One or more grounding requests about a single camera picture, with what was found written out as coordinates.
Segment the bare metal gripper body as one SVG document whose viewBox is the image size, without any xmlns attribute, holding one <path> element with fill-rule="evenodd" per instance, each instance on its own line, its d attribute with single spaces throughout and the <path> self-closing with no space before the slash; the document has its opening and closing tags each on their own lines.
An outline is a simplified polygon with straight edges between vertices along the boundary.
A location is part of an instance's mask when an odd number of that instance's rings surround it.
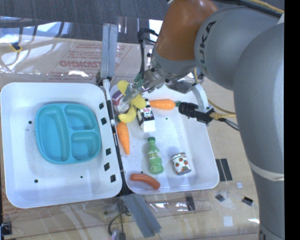
<svg viewBox="0 0 300 240">
<path fill-rule="evenodd" d="M 177 78 L 177 73 L 168 71 L 163 67 L 149 67 L 148 69 L 141 69 L 139 71 L 140 80 L 146 83 L 147 91 L 153 92 L 161 88 L 165 83 L 172 82 Z"/>
</svg>

